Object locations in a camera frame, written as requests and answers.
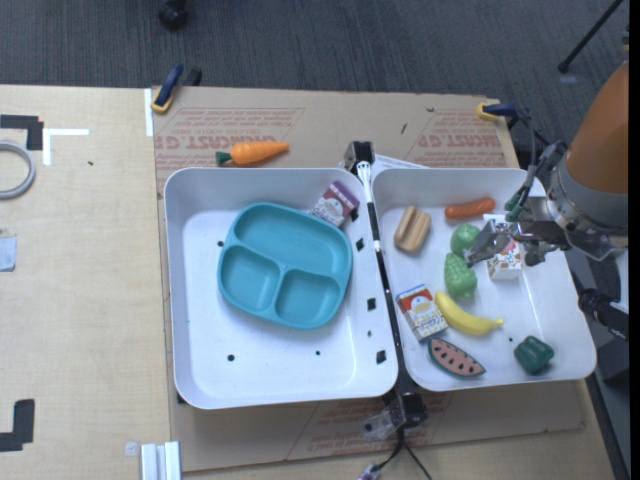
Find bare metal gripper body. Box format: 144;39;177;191
510;196;629;263

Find light green pepper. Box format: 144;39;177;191
449;223;482;257

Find green grapes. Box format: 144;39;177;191
443;252;478;300

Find orange sausage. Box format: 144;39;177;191
444;196;497;221

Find yellow banana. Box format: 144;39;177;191
434;290;505;337

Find tan hot dog bun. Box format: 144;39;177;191
393;205;432;255

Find white plastic tray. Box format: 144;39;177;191
163;166;400;411
371;166;598;393

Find red and white carton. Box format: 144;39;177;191
395;283;450;343

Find thin black and white rod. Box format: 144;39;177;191
356;160;412;395

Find watermelon slice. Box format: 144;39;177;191
427;336;487;379

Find dark green pepper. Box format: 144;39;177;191
513;335;556;376

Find white paper sheet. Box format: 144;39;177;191
372;153;431;171

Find purple and white carton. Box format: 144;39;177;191
312;180;361;228

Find teal divided plate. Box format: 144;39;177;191
216;201;355;332

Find brown cardboard board red print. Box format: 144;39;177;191
151;85;586;474

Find black stand leg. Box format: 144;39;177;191
557;0;630;75

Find orange carrot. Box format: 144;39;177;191
215;140;291;168

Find white tape roll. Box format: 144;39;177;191
0;140;37;200

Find black block with thin wires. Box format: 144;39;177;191
361;391;430;442
343;140;376;172

